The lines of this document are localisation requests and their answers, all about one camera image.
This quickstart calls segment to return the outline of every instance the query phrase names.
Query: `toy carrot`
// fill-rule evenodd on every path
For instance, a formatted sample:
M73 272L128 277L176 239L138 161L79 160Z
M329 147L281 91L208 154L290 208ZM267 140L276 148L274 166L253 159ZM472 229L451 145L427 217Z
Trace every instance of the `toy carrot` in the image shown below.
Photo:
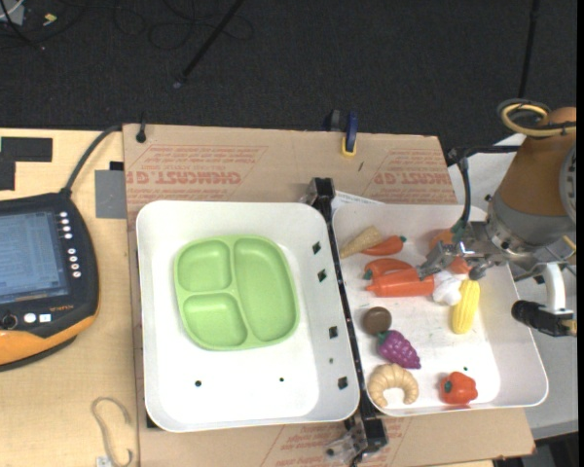
M383 242L368 247L361 252L370 256L389 256L390 254L396 254L402 251L406 240L407 237L402 235L390 235Z
M347 258L355 253L360 253L364 249L380 244L381 242L383 242L383 236L379 232L379 229L374 226L368 227L342 247L340 250L340 258Z
M435 290L435 276L428 275L424 280L420 280L416 269L399 269L378 276L366 290L374 292L381 298L430 296Z
M370 278L377 278L378 276L383 275L388 271L394 271L395 269L411 268L412 266L409 263L397 260L396 258L378 258L378 260L373 260L366 265L363 278L368 280Z

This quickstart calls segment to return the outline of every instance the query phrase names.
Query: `white tray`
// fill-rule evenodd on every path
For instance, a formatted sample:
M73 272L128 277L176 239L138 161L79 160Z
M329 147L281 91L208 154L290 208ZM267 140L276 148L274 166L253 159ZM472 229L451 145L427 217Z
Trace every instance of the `white tray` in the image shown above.
M301 203L160 200L141 209L136 233L145 404L161 428L188 432L339 421L355 412L359 384L329 235L318 211ZM212 351L184 331L173 258L192 240L225 234L265 236L282 249L300 310L289 339Z
M425 260L429 240L451 227L461 213L460 205L354 203L339 207L333 224L340 245L371 225L384 236L404 235L404 248L393 257L417 266ZM472 220L485 216L483 210L472 208ZM415 403L403 404L402 389L392 388L384 393L387 408L380 410L398 416L530 407L545 400L547 376L531 331L511 316L511 306L518 297L508 267L491 268L480 280L481 300L474 326L467 334L456 335L450 328L450 307L435 303L431 297L380 298L366 291L370 281L363 279L363 269L373 259L376 257L354 254L341 260L364 378L367 382L377 366L388 363L376 350L377 338L362 327L362 317L372 306L390 311L391 328L412 343L421 361L420 369L410 371L420 386ZM476 379L479 396L467 407L446 406L439 399L439 379L452 371Z

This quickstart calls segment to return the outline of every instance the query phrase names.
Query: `red bell pepper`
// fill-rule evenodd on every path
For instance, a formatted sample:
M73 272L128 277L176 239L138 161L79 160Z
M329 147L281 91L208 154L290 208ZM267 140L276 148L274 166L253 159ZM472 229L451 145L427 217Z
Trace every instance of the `red bell pepper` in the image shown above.
M441 401L451 405L465 405L478 398L476 381L461 372L452 372L441 379L439 384Z

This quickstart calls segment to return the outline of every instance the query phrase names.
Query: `green divided plate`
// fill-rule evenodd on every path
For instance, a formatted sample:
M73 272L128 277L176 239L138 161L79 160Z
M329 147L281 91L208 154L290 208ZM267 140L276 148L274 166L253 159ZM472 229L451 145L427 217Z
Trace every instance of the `green divided plate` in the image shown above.
M221 235L190 242L175 256L173 279L184 328L206 349L275 344L299 324L289 265L268 238Z

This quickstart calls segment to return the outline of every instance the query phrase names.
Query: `black cable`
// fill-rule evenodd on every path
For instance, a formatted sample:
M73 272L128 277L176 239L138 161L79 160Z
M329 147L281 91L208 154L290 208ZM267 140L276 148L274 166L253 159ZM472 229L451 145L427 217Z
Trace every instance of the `black cable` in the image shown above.
M472 147L455 147L450 150L448 157L457 161L457 167L460 171L460 175L463 181L463 190L465 192L465 201L463 204L463 212L460 218L452 226L451 231L455 235L454 242L460 240L463 232L465 232L465 227L469 221L469 214L471 212L471 184L469 181L469 161L468 158L474 153L487 153L487 154L506 154L517 151L521 146L519 145L491 145L491 146L472 146Z
M213 2L214 2L214 5L213 5L214 11L212 11L210 13L206 13L203 16L197 16L197 9L195 8L195 0L190 0L190 2L191 2L191 12L192 12L192 15L191 16L189 16L189 15L185 14L184 12L180 11L179 9L177 9L168 0L162 0L162 2L176 16L178 16L179 18L183 18L183 19L186 19L186 20L190 20L190 21L208 20L210 18L214 18L215 16L217 16L219 14L218 13L219 5L220 5L220 1L219 0L213 0Z
M62 3L64 5L70 6L70 7L77 7L75 5L71 5L69 2L64 2L62 0L56 0L56 1L58 1L59 3ZM87 8L87 5L86 4L83 4L83 5L79 6L79 7L81 7L83 10L73 20L67 22L66 25L60 27L59 30L57 30L56 32L54 32L54 33L47 33L45 36L43 36L43 37L41 37L39 39L27 38L27 40L30 43L28 43L26 41L23 41L22 42L22 40L19 38L18 35L14 37L12 34L0 33L0 38L8 38L8 39L14 39L15 38L15 39L18 39L18 42L16 44L7 45L7 46L1 46L0 47L0 50L7 50L7 49L15 48L15 47L27 46L27 45L30 45L30 44L32 44L32 45L39 45L39 44L41 44L43 42L46 42L48 40L51 40L55 36L58 36L59 34L67 31L67 29L71 28L74 24L76 24L82 18L83 14L85 13L85 9ZM54 29L56 29L58 26L59 26L58 24L53 24L53 28Z
M77 3L74 0L56 0L57 2L67 6L67 7L75 7L75 8L80 8L82 9L82 12L80 14L83 15L84 12L86 12L87 10L111 10L113 13L113 21L115 22L115 25L119 28L120 31L128 34L128 35L137 35L142 33L145 28L146 28L146 24L144 24L144 22L146 21L145 18L139 14L138 12L134 11L133 9L130 9L128 7L124 7L122 5L117 5L117 2L120 2L122 0L115 0L116 5L91 5L90 0L85 0L85 3ZM137 32L127 32L125 31L118 23L117 21L117 13L118 12L124 12L127 14L131 14L134 17L137 17L140 19L141 21L141 26L140 29Z
M221 31L223 31L225 26L232 19L232 17L235 15L235 13L240 8L240 6L242 5L243 2L244 2L244 0L236 0L236 2L234 2L234 5L230 8L230 10L221 19L218 26L216 26L216 28L214 29L212 34L208 37L208 39L205 41L205 43L201 46L201 48L199 49L199 51L197 52L197 54L195 55L193 60L191 60L191 62L186 67L186 69L184 69L184 71L182 71L182 73L178 77L177 81L173 84L173 87L175 89L179 89L180 87L182 87L186 83L186 80L188 80L188 77L191 74L191 72L193 71L193 69L195 69L195 67L197 66L199 61L203 58L205 53L208 51L208 49L210 48L212 43L214 43L214 40L216 40L216 38L218 38L218 35L221 33Z
M2 7L2 12L4 13L4 16L7 19L7 22L11 26L11 29L15 31L15 33L19 36L21 40L23 40L24 43L34 47L33 42L18 30L18 27L15 25L15 23L11 19L11 16L9 15L9 10L7 9L7 6L4 3L4 0L0 0L0 7Z
M74 167L73 171L71 172L71 175L69 176L69 179L67 180L67 183L65 184L65 186L60 190L63 194L66 194L68 197L71 196L71 188L74 184L74 181L78 177L78 174L80 173L83 166L85 165L85 162L87 162L87 159L89 158L91 153L95 150L95 147L97 147L97 145L99 145L99 142L101 142L108 135L110 135L111 133L113 133L115 131L119 131L119 130L121 130L120 125L110 126L110 127L106 128L104 131L102 131L101 133L99 133L99 135L97 135L97 137L93 140L93 142L91 143L89 148L80 157L80 160L78 161L78 163Z
M532 7L529 12L529 29L528 41L526 42L526 55L524 57L524 66L522 68L522 80L519 84L518 97L523 97L526 91L526 82L528 81L529 62L532 55L532 44L534 42L534 31L536 30L536 20L538 19L538 8L541 0L532 0Z

